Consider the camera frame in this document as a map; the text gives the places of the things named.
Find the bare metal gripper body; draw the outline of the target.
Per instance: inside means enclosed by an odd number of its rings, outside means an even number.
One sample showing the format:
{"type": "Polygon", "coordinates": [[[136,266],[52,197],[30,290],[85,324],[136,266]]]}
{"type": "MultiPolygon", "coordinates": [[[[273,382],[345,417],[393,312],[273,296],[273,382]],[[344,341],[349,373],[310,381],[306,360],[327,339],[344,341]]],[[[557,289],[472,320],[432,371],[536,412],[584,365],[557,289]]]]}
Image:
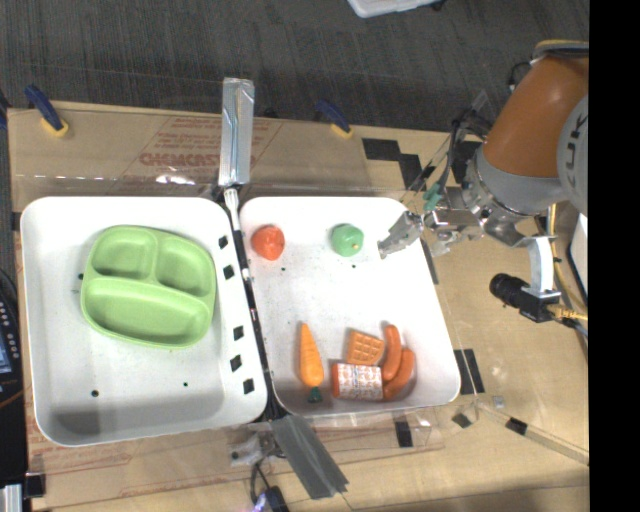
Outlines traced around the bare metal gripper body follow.
{"type": "Polygon", "coordinates": [[[432,185],[423,194],[425,226],[435,235],[432,256],[441,256],[462,241],[475,241],[488,233],[492,222],[506,213],[505,206],[479,183],[432,185]]]}

